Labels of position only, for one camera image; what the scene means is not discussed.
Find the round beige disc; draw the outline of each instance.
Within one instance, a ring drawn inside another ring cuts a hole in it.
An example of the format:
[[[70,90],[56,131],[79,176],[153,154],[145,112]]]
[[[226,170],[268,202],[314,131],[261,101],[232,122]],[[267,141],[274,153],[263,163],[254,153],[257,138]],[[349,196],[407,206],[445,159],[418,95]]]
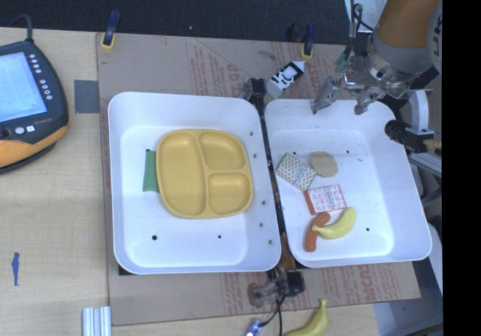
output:
[[[337,163],[327,152],[312,152],[309,162],[319,176],[332,177],[337,173]]]

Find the screen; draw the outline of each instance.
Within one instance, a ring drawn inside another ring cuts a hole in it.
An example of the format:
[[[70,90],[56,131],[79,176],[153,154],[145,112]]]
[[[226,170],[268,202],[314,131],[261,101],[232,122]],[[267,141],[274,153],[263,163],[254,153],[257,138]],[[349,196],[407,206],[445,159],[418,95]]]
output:
[[[46,111],[25,55],[0,56],[0,123]]]

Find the white tray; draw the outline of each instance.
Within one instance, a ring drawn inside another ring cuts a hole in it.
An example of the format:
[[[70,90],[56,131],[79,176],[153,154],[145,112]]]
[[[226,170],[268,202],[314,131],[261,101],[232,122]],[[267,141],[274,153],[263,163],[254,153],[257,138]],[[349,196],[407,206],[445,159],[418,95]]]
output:
[[[318,236],[316,250],[303,248],[312,216],[302,191],[277,177],[286,234],[292,255],[310,268],[403,262],[424,259],[431,252],[431,235],[404,147],[389,140],[384,126],[394,115],[375,102],[360,116],[355,101],[336,101],[313,114],[308,100],[276,100],[265,120],[274,165],[284,153],[307,165],[309,154],[324,150],[336,160],[333,177],[317,175],[310,188],[340,185],[357,219],[339,239]],[[334,211],[331,222],[337,219]]]
[[[280,236],[257,110],[239,98],[124,92],[108,107],[113,249],[134,274],[266,271],[280,259]],[[243,213],[184,219],[143,192],[145,152],[176,129],[220,129],[250,159],[253,202]]]

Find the banana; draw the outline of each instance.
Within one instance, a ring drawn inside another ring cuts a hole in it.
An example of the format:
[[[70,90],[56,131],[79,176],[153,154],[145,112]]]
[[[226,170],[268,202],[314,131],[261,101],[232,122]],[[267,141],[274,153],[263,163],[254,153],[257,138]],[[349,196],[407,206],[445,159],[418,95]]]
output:
[[[355,210],[353,207],[348,207],[340,219],[334,224],[323,227],[314,225],[312,230],[317,231],[324,238],[339,238],[349,233],[354,226],[354,222]]]
[[[288,332],[286,336],[321,336],[324,333],[329,323],[328,313],[325,309],[328,300],[327,298],[321,298],[319,301],[319,309],[313,319],[309,321],[309,324],[303,328]]]

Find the yellow divided plate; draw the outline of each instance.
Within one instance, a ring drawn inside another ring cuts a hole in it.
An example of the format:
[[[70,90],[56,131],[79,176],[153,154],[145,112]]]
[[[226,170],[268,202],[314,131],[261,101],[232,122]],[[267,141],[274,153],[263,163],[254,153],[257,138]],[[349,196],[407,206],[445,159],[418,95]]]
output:
[[[246,150],[221,130],[181,129],[157,144],[156,173],[167,209],[185,218],[232,216],[253,199]]]

